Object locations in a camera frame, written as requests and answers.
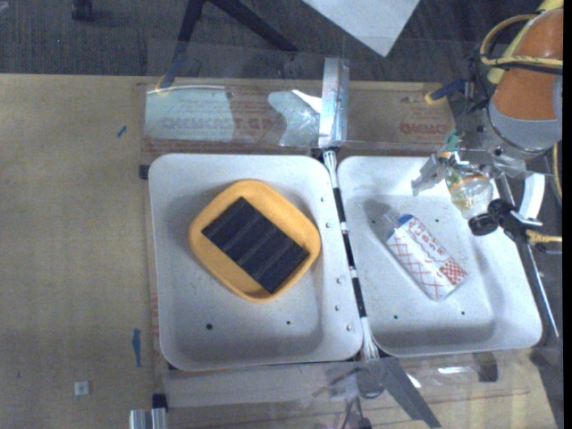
gray floor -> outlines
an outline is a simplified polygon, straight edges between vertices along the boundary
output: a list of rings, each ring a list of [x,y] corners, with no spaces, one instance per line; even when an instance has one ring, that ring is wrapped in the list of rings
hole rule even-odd
[[[96,20],[73,21],[72,0],[0,0],[0,72],[160,75],[171,58],[186,0],[93,0]],[[340,55],[357,65],[354,79],[452,80],[458,59],[498,22],[533,11],[542,0],[422,0],[388,58],[347,35],[299,0],[243,0],[301,52]],[[192,41],[256,52],[270,47],[212,5],[207,5]],[[561,215],[548,202],[547,217]],[[561,326],[561,259],[540,257]],[[537,364],[563,426],[562,363],[558,344],[538,352]]]

bottle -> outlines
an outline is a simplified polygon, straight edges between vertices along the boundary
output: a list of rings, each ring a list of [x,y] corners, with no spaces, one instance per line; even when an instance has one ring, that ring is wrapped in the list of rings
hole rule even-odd
[[[497,229],[497,223],[487,211],[492,200],[492,185],[484,173],[462,173],[450,167],[445,182],[451,202],[468,220],[474,235],[486,235]]]
[[[435,301],[449,296],[467,277],[467,271],[449,254],[427,227],[412,214],[391,209],[383,215],[384,245],[413,282]]]

blue mark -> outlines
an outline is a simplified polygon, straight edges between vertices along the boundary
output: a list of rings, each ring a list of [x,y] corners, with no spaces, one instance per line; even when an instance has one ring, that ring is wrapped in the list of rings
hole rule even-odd
[[[133,339],[131,339],[131,345],[133,345],[133,350],[135,351],[137,367],[141,367],[141,331],[139,329],[135,329],[133,331]]]

white tray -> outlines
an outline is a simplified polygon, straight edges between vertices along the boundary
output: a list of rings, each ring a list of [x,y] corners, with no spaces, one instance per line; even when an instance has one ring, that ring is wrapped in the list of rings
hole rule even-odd
[[[188,243],[195,216],[221,191],[247,178],[278,190],[316,224],[322,238],[323,251],[310,270],[264,304],[223,286]],[[338,361],[359,351],[358,310],[323,165],[304,156],[168,155],[151,165],[149,189],[160,343],[171,364],[209,370]]]
[[[338,170],[375,341],[394,356],[533,346],[542,322],[515,244],[501,230],[474,237],[444,183],[414,198],[425,160],[356,156]],[[445,300],[430,300],[379,240],[383,205],[417,216],[469,273]]]

red and white checkered label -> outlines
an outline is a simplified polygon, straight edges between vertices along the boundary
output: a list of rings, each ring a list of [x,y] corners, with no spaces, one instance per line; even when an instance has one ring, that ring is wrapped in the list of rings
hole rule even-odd
[[[468,277],[467,272],[415,217],[391,235],[387,246],[430,299],[444,299]]]

